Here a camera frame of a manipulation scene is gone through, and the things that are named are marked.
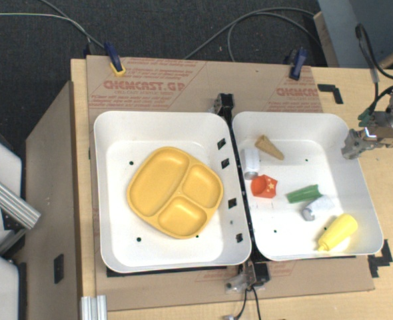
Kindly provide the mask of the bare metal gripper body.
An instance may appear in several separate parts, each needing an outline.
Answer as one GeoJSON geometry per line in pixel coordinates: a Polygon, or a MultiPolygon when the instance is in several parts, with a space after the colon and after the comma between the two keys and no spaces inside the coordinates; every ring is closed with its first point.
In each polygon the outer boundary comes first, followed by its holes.
{"type": "Polygon", "coordinates": [[[371,148],[393,147],[393,110],[374,111],[362,123],[362,138],[371,148]]]}

